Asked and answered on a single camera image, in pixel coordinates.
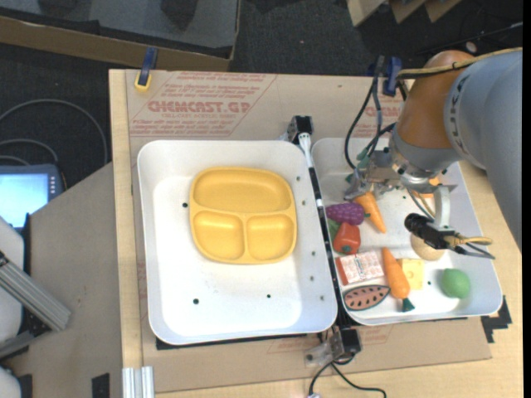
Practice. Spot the watermelon slice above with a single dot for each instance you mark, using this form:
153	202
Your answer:
365	297

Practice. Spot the yellow cheese wedge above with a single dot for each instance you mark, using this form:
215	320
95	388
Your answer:
415	273

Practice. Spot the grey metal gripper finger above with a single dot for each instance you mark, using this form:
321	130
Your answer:
356	189
378	189

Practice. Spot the green lime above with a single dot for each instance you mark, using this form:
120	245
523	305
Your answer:
455	282

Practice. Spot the small orange carrot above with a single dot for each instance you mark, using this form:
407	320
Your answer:
373	212

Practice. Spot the black cylinder on white bracket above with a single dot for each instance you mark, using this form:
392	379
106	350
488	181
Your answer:
427	231

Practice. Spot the white plastic tray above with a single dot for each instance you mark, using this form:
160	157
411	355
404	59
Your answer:
232	301
439	309

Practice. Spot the beige egg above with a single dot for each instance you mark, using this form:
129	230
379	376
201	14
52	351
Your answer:
423	252

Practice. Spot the yellow divided plate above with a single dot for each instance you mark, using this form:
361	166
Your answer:
242	193

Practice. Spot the red and white packet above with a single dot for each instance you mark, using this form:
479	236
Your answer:
360	267

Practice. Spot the large orange carrot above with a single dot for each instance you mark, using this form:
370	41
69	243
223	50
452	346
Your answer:
397	278

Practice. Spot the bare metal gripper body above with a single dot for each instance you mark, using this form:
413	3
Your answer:
392	172

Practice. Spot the brown cardboard board red print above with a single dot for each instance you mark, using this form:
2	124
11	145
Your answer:
207	110

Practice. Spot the purple grapes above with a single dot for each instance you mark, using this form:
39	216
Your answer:
344	213

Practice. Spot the thin black and white rod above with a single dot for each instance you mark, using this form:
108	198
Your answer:
318	199

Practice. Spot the red bell pepper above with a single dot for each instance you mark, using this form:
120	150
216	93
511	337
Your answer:
347	239

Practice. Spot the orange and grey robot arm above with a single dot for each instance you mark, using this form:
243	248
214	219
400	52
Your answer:
477	106

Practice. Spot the green toy leaf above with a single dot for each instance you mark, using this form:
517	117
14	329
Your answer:
333	226

